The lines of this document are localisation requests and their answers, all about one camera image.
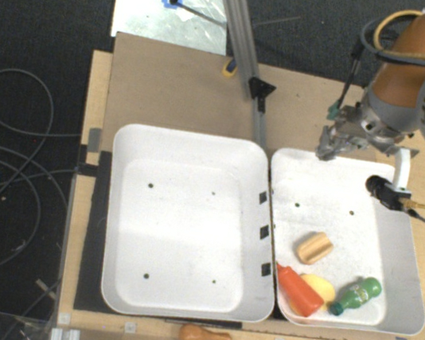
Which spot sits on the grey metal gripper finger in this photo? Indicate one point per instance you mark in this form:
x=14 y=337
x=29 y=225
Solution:
x=325 y=143
x=341 y=147

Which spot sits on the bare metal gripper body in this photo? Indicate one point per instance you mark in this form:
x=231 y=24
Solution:
x=364 y=130

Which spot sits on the white plastic tray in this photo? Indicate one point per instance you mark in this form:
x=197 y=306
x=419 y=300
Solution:
x=337 y=198
x=182 y=232

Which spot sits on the tan hot dog bun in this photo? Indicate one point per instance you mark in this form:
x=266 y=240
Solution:
x=314 y=248

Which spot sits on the yellow toy pear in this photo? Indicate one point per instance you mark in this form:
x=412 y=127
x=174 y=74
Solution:
x=322 y=288

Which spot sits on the red ketchup bottle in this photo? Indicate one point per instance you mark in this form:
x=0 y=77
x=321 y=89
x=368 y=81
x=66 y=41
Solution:
x=299 y=290

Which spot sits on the green plastic bottle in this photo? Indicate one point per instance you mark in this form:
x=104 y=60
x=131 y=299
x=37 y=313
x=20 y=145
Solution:
x=359 y=295

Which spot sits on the brown cardboard board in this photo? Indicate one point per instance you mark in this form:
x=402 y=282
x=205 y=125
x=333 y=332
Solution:
x=177 y=90

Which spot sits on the brown toy chicken drumstick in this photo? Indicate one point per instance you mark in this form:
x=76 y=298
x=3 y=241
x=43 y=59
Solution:
x=195 y=335

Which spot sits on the black cylinder on white bracket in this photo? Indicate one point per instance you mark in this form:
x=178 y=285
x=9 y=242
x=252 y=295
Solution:
x=388 y=192

